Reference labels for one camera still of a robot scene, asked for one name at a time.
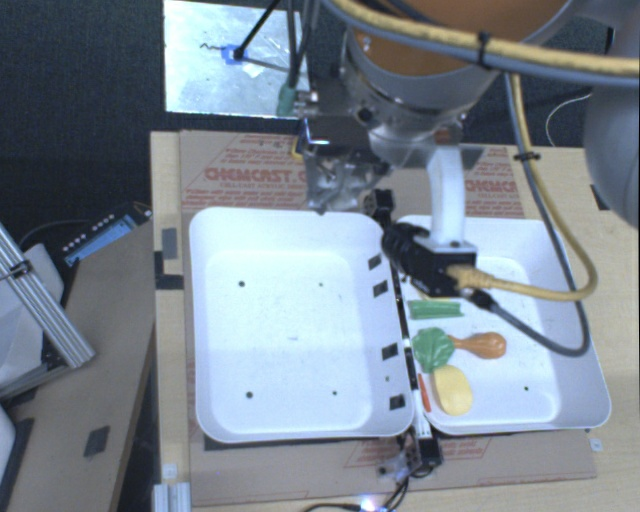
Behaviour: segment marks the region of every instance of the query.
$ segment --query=cardboard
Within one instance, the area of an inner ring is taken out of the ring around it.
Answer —
[[[291,157],[293,137],[183,132],[182,232],[191,465],[195,507],[387,493],[395,482],[378,467],[395,456],[395,439],[220,445],[207,440],[194,412],[194,356],[188,225],[214,205],[304,208],[303,163]],[[465,175],[467,214],[522,218],[505,148],[485,151]],[[396,171],[379,188],[392,188],[395,218],[429,213],[428,179],[419,169]],[[519,484],[596,476],[583,431],[532,432],[441,441],[444,464],[412,490]]]

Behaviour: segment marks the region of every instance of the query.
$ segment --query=white cable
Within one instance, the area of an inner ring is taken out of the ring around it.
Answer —
[[[554,148],[556,147],[555,142],[553,141],[553,138],[551,138],[551,133],[549,132],[549,123],[551,122],[551,118],[556,115],[556,113],[558,112],[558,110],[566,107],[567,105],[570,105],[571,103],[576,103],[578,101],[584,101],[588,98],[591,97],[591,93],[589,94],[585,94],[584,96],[580,96],[579,98],[573,98],[567,101],[564,101],[562,103],[560,103],[560,105],[558,105],[556,108],[554,108],[549,115],[547,116],[547,120],[544,123],[544,131],[547,134],[547,139],[549,140],[549,144],[551,144]]]

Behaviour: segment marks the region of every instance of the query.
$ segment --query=white tray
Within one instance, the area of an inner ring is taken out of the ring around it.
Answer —
[[[408,216],[401,221],[430,226],[430,218],[425,216]],[[468,218],[465,232],[466,239],[478,248],[478,268],[501,278],[567,289],[542,222]],[[491,290],[491,295],[538,332],[567,347],[580,346],[582,334],[572,303],[537,300],[500,290]],[[403,296],[405,304],[419,299],[409,284],[403,285]],[[462,416],[449,416],[442,411],[432,378],[425,376],[432,405],[427,418],[434,427],[452,435],[485,434],[590,428],[608,419],[611,401],[593,346],[582,357],[563,357],[496,315],[460,302],[463,317],[409,320],[411,336],[428,327],[440,327],[458,338],[496,331],[506,338],[507,353],[500,359],[485,360],[464,350],[454,351],[449,364],[462,370],[474,397],[471,410]]]
[[[413,400],[373,220],[210,208],[189,236],[196,414],[208,436],[237,443],[408,428]],[[386,291],[376,296],[376,286]]]

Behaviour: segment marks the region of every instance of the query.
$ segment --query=yellow cable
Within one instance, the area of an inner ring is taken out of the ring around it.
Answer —
[[[387,32],[467,50],[478,51],[481,47],[478,34],[388,16],[368,9],[354,0],[330,1],[350,17]],[[498,38],[489,40],[485,53],[554,68],[629,78],[640,77],[640,60],[632,58],[552,50]]]
[[[529,136],[529,129],[527,127],[527,120],[524,112],[524,101],[522,99],[522,86],[520,84],[520,75],[509,75],[511,87],[513,89],[513,107],[516,112],[518,125],[520,127],[522,142],[525,153],[532,151],[531,138]],[[580,245],[575,238],[569,226],[560,215],[558,208],[551,199],[549,191],[540,177],[540,172],[535,163],[535,160],[530,160],[529,165],[531,167],[531,174],[533,180],[538,187],[540,196],[544,201],[549,215],[555,222],[558,230],[564,236],[569,246],[574,250],[582,264],[587,270],[588,281],[585,286],[579,290],[560,292],[554,290],[547,290],[545,288],[539,288],[537,286],[530,286],[522,283],[514,283],[512,281],[505,281],[504,279],[496,279],[490,274],[482,272],[473,267],[464,265],[452,265],[447,268],[447,274],[458,281],[459,288],[499,288],[510,292],[520,293],[523,295],[529,295],[537,297],[539,299],[556,300],[556,301],[578,301],[591,295],[596,289],[598,284],[598,273],[596,267],[589,258],[587,252]]]

